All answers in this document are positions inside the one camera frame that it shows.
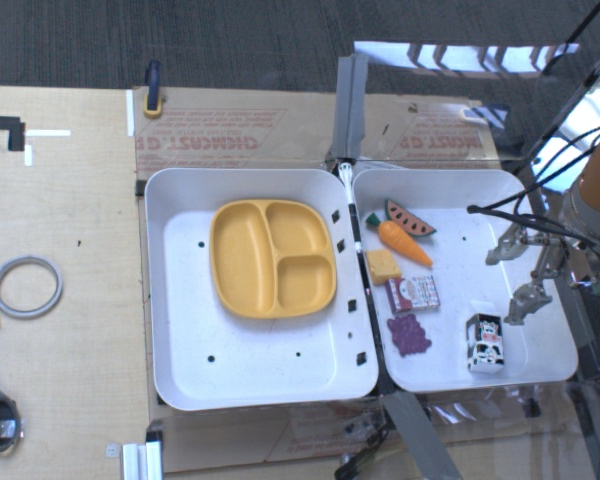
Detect white tape roll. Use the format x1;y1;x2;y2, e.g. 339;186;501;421
0;254;64;320

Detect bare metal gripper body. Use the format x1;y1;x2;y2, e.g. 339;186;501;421
522;230;587;283

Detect orange carrot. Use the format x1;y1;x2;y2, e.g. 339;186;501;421
364;212;434;269

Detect cow print milk carton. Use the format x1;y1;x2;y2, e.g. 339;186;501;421
465;312;506;374

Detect brown cardboard board red print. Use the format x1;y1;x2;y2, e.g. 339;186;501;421
132;86;574;474

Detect yellow divided plate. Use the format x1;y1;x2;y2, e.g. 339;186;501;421
208;198;338;319

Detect yellow cheese block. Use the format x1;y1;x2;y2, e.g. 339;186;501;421
365;248;403;286

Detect toy watermelon slice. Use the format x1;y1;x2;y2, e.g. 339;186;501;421
383;198;438;239

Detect purple grapes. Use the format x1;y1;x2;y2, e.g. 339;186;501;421
386;314;433;358

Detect red and white packet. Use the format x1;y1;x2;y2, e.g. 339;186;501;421
384;274;441;315

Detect white plastic tray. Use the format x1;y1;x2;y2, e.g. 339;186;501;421
143;167;380;412
352;168;580;394

